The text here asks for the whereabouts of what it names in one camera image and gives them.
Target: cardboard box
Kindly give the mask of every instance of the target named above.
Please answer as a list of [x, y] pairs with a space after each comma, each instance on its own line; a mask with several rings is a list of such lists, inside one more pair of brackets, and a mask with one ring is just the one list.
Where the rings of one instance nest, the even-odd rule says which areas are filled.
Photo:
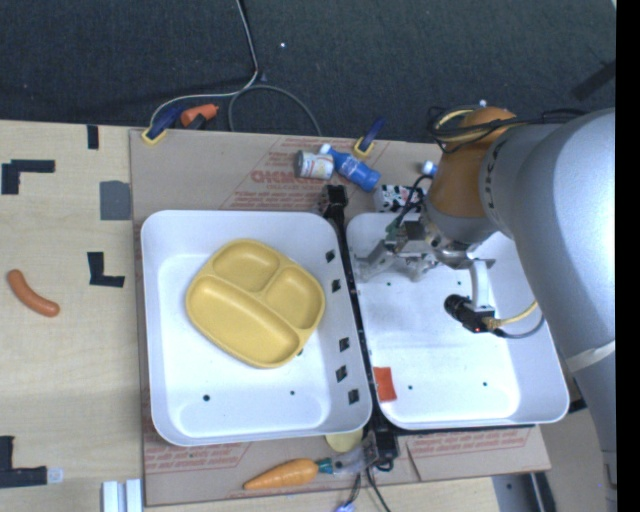
[[[334, 454], [323, 437], [184, 448], [164, 441], [149, 409], [145, 313], [139, 233], [144, 220], [167, 209], [317, 211], [322, 180], [296, 178], [299, 150], [316, 152], [329, 142], [349, 151], [353, 140], [280, 135], [170, 131], [156, 146], [142, 130], [130, 131], [132, 206], [136, 247], [138, 330], [143, 396], [145, 498], [148, 506], [224, 500], [267, 494], [347, 489], [352, 478], [320, 475], [311, 484], [271, 492], [247, 492], [242, 484], [296, 457]], [[436, 145], [378, 141], [367, 165], [384, 183], [412, 183], [425, 160], [438, 161]], [[338, 175], [346, 186], [347, 221], [374, 210], [372, 196]], [[400, 456], [381, 485], [543, 471], [549, 459], [538, 427], [400, 436]]]

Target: yellow plate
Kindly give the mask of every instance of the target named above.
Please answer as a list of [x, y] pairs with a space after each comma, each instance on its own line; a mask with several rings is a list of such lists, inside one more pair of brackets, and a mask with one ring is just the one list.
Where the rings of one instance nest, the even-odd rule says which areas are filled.
[[298, 354], [318, 326], [325, 297], [318, 281], [272, 247], [240, 239], [217, 251], [186, 295], [191, 322], [232, 356], [276, 368]]

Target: wooden table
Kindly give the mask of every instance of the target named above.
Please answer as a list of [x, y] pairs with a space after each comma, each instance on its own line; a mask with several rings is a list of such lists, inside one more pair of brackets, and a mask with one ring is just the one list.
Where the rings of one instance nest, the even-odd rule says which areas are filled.
[[[60, 467], [64, 481], [0, 489], [0, 509], [99, 510], [101, 483], [142, 478], [134, 243], [130, 220], [101, 220], [99, 184], [129, 182], [124, 127], [0, 121], [0, 162], [55, 160], [53, 174], [22, 172], [18, 194], [0, 195], [0, 271], [23, 271], [61, 305], [40, 316], [0, 286], [0, 435], [15, 436], [14, 467]], [[124, 286], [89, 285], [88, 252]], [[387, 486], [394, 511], [499, 510], [491, 478]], [[331, 511], [348, 492], [162, 507], [181, 511]], [[359, 511], [381, 510], [364, 489]]]

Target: white tray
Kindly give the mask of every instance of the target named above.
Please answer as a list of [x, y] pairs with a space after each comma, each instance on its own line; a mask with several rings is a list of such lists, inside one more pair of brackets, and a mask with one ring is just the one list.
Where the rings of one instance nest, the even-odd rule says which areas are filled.
[[[368, 255], [395, 217], [356, 216], [347, 228], [352, 260]], [[489, 280], [498, 318], [531, 304], [511, 240], [495, 234], [474, 256], [497, 260]], [[416, 283], [401, 266], [368, 282], [356, 274], [371, 364], [391, 368], [398, 397], [381, 403], [391, 423], [409, 430], [451, 429], [548, 423], [565, 415], [566, 382], [546, 324], [524, 339], [473, 334], [443, 307], [450, 294], [471, 295], [469, 271], [439, 266]], [[539, 315], [504, 330], [526, 332]]]
[[[187, 316], [192, 278], [238, 238], [270, 245], [324, 288], [318, 328], [302, 353], [280, 368], [257, 369], [233, 358]], [[327, 221], [301, 212], [162, 211], [144, 222], [141, 243], [151, 413], [167, 441], [194, 446], [326, 435], [368, 421], [372, 398], [337, 238]]]

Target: brown sausage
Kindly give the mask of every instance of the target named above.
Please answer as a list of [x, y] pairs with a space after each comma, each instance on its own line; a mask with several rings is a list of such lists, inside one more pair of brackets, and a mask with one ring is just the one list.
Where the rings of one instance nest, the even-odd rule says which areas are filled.
[[13, 293], [16, 294], [22, 303], [33, 309], [36, 313], [44, 316], [56, 316], [60, 312], [60, 306], [53, 301], [47, 300], [34, 292], [24, 279], [24, 275], [18, 269], [10, 270], [7, 274], [7, 281]]

